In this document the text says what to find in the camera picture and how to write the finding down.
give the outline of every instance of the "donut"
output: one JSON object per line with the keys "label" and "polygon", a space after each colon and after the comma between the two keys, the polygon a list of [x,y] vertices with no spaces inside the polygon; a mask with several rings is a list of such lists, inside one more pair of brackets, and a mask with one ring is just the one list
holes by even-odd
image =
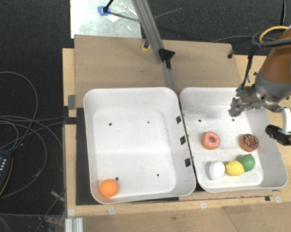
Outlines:
{"label": "donut", "polygon": [[206,149],[216,149],[219,144],[219,136],[213,131],[206,132],[202,137],[202,145]]}
{"label": "donut", "polygon": [[252,152],[258,147],[258,139],[252,134],[245,134],[240,138],[240,146],[246,152]]}

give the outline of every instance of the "orange ball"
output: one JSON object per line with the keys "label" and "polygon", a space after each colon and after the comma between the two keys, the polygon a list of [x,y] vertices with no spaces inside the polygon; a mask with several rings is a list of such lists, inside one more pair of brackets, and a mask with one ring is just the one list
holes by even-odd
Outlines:
{"label": "orange ball", "polygon": [[101,183],[99,191],[101,192],[101,195],[106,198],[113,197],[118,191],[117,182],[113,179],[106,179]]}

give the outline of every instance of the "dark floor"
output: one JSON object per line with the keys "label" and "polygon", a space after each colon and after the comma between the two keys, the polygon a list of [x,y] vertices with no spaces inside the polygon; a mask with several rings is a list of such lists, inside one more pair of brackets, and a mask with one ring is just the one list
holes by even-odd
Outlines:
{"label": "dark floor", "polygon": [[[280,22],[283,0],[149,0],[154,15],[179,7],[183,10],[157,19],[163,39],[213,41],[253,33]],[[285,24],[291,24],[291,0],[287,0]],[[232,40],[236,54],[247,54],[248,39]],[[39,98],[36,119],[63,116],[61,49],[73,47],[70,39],[69,0],[0,0],[0,72],[27,77]],[[0,75],[0,115],[32,118],[35,98],[21,77]],[[62,119],[44,124],[61,122]],[[61,139],[61,125],[52,127]],[[41,130],[47,146],[47,164],[42,174],[22,192],[0,200],[0,213],[45,214],[63,192],[61,146],[47,130]],[[0,126],[0,146],[14,139],[9,126]],[[35,135],[25,138],[15,152],[10,181],[3,196],[35,178],[44,162],[43,142]],[[59,201],[50,214],[58,215]]]}

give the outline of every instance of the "yellow lemon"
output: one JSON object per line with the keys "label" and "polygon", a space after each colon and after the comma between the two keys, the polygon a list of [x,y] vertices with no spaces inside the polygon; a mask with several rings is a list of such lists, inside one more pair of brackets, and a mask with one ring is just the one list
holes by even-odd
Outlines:
{"label": "yellow lemon", "polygon": [[231,176],[239,176],[244,173],[244,167],[241,162],[232,160],[226,164],[227,173]]}

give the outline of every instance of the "black clip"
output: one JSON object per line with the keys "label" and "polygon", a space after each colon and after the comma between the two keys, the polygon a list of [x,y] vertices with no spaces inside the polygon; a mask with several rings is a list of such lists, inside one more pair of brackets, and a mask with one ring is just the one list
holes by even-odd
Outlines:
{"label": "black clip", "polygon": [[175,52],[166,50],[164,48],[159,50],[160,59],[162,62],[166,62],[167,69],[171,69],[170,59],[174,56],[174,54]]}

